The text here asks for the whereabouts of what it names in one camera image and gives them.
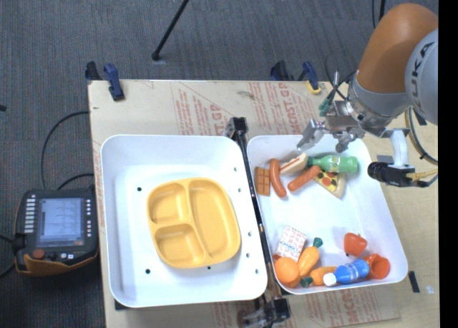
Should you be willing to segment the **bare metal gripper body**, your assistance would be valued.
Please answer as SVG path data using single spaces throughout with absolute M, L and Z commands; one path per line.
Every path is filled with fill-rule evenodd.
M 380 137 L 390 117 L 370 111 L 359 101 L 334 101 L 326 113 L 325 128 L 331 133 L 356 134 L 369 132 Z

